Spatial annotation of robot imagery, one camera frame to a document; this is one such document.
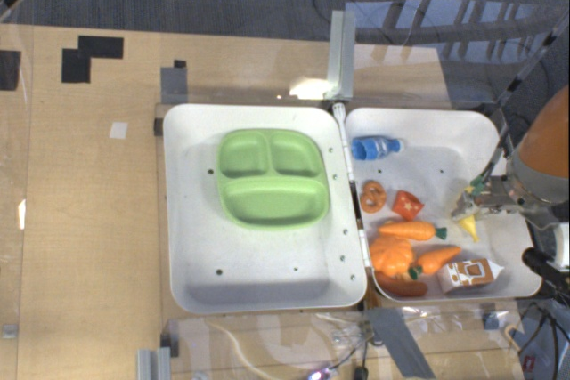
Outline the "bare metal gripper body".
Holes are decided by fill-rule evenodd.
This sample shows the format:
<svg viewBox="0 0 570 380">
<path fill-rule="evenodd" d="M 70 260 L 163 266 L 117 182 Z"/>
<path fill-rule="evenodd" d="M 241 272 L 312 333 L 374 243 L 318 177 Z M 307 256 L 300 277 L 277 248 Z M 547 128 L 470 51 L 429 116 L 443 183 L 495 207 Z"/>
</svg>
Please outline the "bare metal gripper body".
<svg viewBox="0 0 570 380">
<path fill-rule="evenodd" d="M 519 212 L 525 206 L 525 199 L 509 190 L 506 175 L 478 176 L 472 181 L 473 204 L 479 211 L 499 213 Z"/>
</svg>

